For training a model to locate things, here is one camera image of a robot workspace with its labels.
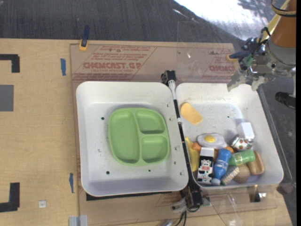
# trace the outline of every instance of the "green bottle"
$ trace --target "green bottle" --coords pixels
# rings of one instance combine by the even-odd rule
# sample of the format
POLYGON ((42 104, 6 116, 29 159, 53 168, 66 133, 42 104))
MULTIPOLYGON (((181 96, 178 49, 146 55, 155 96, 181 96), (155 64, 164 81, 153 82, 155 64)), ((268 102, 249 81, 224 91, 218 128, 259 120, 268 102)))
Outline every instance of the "green bottle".
POLYGON ((246 150, 232 154, 229 159, 229 166, 239 166, 250 161, 255 161, 255 154, 253 150, 246 150))

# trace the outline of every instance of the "green plate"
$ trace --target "green plate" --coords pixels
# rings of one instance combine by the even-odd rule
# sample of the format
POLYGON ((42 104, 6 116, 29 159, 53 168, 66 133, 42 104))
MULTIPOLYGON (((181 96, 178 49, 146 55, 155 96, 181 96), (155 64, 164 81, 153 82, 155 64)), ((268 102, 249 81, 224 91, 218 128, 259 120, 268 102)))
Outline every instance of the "green plate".
POLYGON ((109 118, 109 142, 114 158, 125 165, 148 165, 169 155, 164 118, 146 108, 123 108, 109 118))

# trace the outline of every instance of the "white plastic tray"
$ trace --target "white plastic tray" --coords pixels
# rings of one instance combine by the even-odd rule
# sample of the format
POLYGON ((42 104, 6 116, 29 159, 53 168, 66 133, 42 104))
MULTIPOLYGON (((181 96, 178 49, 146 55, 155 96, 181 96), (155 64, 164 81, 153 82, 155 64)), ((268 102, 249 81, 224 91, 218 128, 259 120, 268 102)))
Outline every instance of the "white plastic tray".
POLYGON ((204 186, 206 190, 229 189, 252 185, 275 185, 283 179, 283 169, 267 123, 259 95, 251 86, 241 84, 227 90, 221 83, 182 83, 176 88, 178 105, 190 103, 203 117, 198 125, 181 118, 184 135, 195 142, 203 133, 220 133, 229 144, 238 133, 237 125, 247 121, 252 124, 255 138, 253 149, 262 157, 265 172, 251 175, 243 183, 231 181, 227 186, 204 186))
POLYGON ((156 82, 84 82, 76 90, 81 182, 92 196, 179 191, 188 173, 170 89, 156 82), (108 119, 116 109, 145 107, 166 121, 170 154, 145 166, 123 165, 111 153, 108 119))

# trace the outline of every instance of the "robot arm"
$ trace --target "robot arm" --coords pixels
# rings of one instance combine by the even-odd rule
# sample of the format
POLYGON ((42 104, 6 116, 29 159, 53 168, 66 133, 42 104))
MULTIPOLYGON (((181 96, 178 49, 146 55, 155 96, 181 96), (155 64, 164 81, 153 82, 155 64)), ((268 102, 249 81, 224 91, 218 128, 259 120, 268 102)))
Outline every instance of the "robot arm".
POLYGON ((253 90, 257 90, 275 76, 293 77, 294 93, 278 92, 276 100, 295 109, 297 0, 287 0, 283 9, 276 8, 274 2, 271 0, 271 7, 277 14, 277 24, 270 23, 261 30, 259 38, 247 39, 243 51, 228 56, 227 59, 239 59, 240 63, 240 69, 228 83, 228 91, 241 83, 250 84, 253 90))

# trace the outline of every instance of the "blue bottle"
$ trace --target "blue bottle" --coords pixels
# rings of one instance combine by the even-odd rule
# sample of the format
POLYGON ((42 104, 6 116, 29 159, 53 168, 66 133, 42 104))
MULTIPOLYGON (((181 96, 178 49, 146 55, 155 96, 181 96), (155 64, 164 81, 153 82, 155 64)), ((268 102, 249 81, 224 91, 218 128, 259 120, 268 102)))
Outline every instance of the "blue bottle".
POLYGON ((218 151, 218 155, 213 167, 214 177, 211 181, 212 185, 219 186, 221 184, 222 176, 227 172, 231 152, 225 148, 218 151))

